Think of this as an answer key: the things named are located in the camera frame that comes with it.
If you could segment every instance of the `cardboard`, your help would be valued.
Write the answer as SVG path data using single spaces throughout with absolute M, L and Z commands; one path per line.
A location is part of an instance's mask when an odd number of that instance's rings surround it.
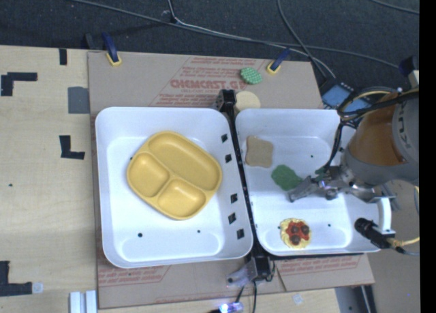
M 239 288 L 228 286 L 226 276 L 245 261 L 121 269 L 102 251 L 99 218 L 95 118 L 111 106 L 211 107 L 221 89 L 250 91 L 262 108 L 322 108 L 310 63 L 284 61 L 276 75 L 266 73 L 270 60 L 121 53 L 123 63 L 109 64 L 105 52 L 88 53 L 91 110 L 91 146 L 97 279 L 100 308 L 235 297 Z M 240 78 L 244 67 L 255 68 L 263 81 L 248 85 Z M 374 283 L 366 255 L 296 258 L 276 261 L 272 282 L 261 283 L 259 294 L 332 288 Z

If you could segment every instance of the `wooden surface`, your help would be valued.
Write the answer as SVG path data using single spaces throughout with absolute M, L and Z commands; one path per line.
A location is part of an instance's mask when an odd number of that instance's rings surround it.
M 0 74 L 37 72 L 0 97 L 0 260 L 11 283 L 41 282 L 40 294 L 0 297 L 0 312 L 68 312 L 72 291 L 95 290 L 95 224 L 89 115 L 69 114 L 68 87 L 88 87 L 87 52 L 0 46 Z M 71 135 L 83 160 L 61 158 L 60 135 Z M 249 311 L 252 296 L 243 297 Z M 110 312 L 192 312 L 222 300 L 150 305 Z M 338 312 L 334 289 L 260 295 L 256 312 Z

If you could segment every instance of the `pizza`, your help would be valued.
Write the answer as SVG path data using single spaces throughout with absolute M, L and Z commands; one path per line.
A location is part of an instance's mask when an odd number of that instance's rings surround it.
M 305 221 L 287 218 L 280 223 L 280 236 L 290 248 L 303 249 L 310 243 L 312 231 Z

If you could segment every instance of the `yellow plate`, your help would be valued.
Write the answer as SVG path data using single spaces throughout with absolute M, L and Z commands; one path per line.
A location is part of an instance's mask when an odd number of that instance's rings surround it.
M 221 167 L 214 157 L 171 131 L 151 136 L 127 167 L 130 188 L 156 210 L 176 220 L 199 213 L 221 180 Z

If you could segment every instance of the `white tray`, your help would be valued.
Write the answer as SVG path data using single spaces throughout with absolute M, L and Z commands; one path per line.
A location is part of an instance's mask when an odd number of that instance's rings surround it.
M 352 195 L 334 200 L 308 196 L 291 203 L 287 192 L 275 184 L 272 171 L 280 164 L 302 178 L 314 172 L 330 157 L 339 117 L 334 110 L 247 109 L 238 114 L 236 127 L 243 152 L 244 170 L 256 233 L 261 246 L 277 256 L 347 254 L 373 252 L 376 248 L 354 230 L 358 218 L 375 220 L 390 217 L 389 202 L 366 204 Z M 343 144 L 353 133 L 343 129 Z M 247 137 L 257 136 L 273 144 L 272 166 L 262 168 L 245 163 Z M 338 164 L 340 153 L 334 164 Z M 280 223 L 287 218 L 303 219 L 312 230 L 312 240 L 304 249 L 291 249 L 280 238 Z
M 227 119 L 208 108 L 107 108 L 96 119 L 103 249 L 117 267 L 148 267 L 245 256 L 253 235 Z M 211 201 L 188 220 L 173 220 L 128 186 L 130 157 L 160 131 L 182 134 L 221 165 Z M 226 156 L 232 159 L 226 162 Z

